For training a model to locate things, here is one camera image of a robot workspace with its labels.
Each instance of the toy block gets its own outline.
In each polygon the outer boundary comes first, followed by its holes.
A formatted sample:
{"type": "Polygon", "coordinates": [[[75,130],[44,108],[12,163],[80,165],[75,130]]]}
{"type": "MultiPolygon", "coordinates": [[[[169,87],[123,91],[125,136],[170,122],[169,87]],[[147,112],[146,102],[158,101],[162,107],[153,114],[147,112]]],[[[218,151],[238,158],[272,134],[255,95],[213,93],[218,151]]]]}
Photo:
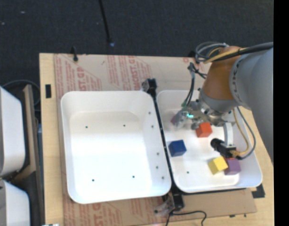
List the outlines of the toy block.
{"type": "Polygon", "coordinates": [[[225,169],[225,175],[235,175],[241,171],[240,162],[235,158],[225,158],[228,168],[225,169]]]}
{"type": "Polygon", "coordinates": [[[204,122],[196,129],[197,137],[208,137],[212,133],[212,128],[209,122],[204,122]]]}
{"type": "Polygon", "coordinates": [[[181,156],[186,152],[186,147],[183,140],[172,141],[169,144],[169,152],[171,156],[181,156]]]}
{"type": "Polygon", "coordinates": [[[223,171],[228,168],[228,165],[223,156],[217,157],[209,162],[209,169],[212,174],[223,171]]]}

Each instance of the plastic tray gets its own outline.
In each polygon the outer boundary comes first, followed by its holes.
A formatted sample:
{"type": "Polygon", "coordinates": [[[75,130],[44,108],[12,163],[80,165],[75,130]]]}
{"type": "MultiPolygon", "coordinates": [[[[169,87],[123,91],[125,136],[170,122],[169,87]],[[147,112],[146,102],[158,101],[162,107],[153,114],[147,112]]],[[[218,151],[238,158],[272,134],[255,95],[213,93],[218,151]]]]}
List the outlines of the plastic tray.
{"type": "Polygon", "coordinates": [[[72,91],[61,100],[67,188],[78,203],[161,196],[171,187],[150,95],[72,91]]]}
{"type": "MultiPolygon", "coordinates": [[[[188,91],[184,90],[164,90],[157,95],[167,146],[171,141],[182,139],[187,149],[184,155],[178,157],[171,157],[169,153],[174,181],[178,188],[186,193],[197,193],[258,186],[262,182],[262,173],[254,153],[240,161],[241,172],[236,175],[211,173],[208,162],[220,154],[214,151],[210,142],[215,137],[224,140],[222,127],[212,126],[213,133],[207,138],[198,138],[196,132],[190,129],[190,124],[186,124],[182,129],[175,129],[170,120],[181,109],[187,94],[188,91]]],[[[192,100],[196,100],[198,95],[198,91],[194,91],[192,100]]],[[[239,150],[246,148],[237,125],[233,126],[233,141],[239,150]]]]}
{"type": "Polygon", "coordinates": [[[4,180],[0,187],[0,226],[30,226],[27,193],[4,180]]]}
{"type": "Polygon", "coordinates": [[[0,177],[21,169],[24,160],[22,106],[0,86],[0,177]]]}

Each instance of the yellow block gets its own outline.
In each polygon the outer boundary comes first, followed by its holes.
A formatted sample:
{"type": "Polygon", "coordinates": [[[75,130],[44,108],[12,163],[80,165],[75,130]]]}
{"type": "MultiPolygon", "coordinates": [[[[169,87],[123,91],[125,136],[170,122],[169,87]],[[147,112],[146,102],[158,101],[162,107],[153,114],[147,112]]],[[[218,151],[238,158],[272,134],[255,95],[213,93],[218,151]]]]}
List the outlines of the yellow block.
{"type": "Polygon", "coordinates": [[[223,156],[213,159],[209,162],[209,168],[212,174],[216,174],[217,172],[223,171],[228,168],[228,165],[223,156]]]}

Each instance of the blue block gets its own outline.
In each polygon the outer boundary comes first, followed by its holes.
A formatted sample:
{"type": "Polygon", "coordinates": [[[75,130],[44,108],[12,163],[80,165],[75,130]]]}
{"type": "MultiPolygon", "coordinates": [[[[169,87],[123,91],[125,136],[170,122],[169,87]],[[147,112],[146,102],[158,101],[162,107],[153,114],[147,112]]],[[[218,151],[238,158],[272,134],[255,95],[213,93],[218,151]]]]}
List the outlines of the blue block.
{"type": "Polygon", "coordinates": [[[169,152],[171,153],[171,156],[181,156],[186,152],[186,147],[183,142],[183,140],[179,141],[172,141],[169,144],[169,152]]]}

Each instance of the wooden table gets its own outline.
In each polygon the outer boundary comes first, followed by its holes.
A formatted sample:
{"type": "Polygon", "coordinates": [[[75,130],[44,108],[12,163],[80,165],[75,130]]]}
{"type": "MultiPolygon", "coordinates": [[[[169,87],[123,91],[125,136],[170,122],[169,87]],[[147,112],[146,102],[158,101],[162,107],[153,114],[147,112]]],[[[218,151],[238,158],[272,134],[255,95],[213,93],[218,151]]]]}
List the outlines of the wooden table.
{"type": "MultiPolygon", "coordinates": [[[[45,223],[63,225],[63,202],[61,185],[61,166],[58,137],[57,104],[55,93],[54,54],[40,54],[40,89],[41,120],[43,137],[43,171],[44,171],[44,203],[45,223]],[[46,98],[46,85],[51,85],[51,98],[46,98]]],[[[252,113],[242,109],[244,116],[252,127],[256,138],[255,150],[262,173],[265,198],[255,199],[257,213],[237,215],[233,218],[207,218],[204,226],[272,226],[274,225],[274,180],[273,165],[254,123],[252,113]]],[[[182,222],[171,222],[170,226],[181,225],[182,222]]],[[[185,226],[200,225],[200,220],[183,222],[185,226]]]]}

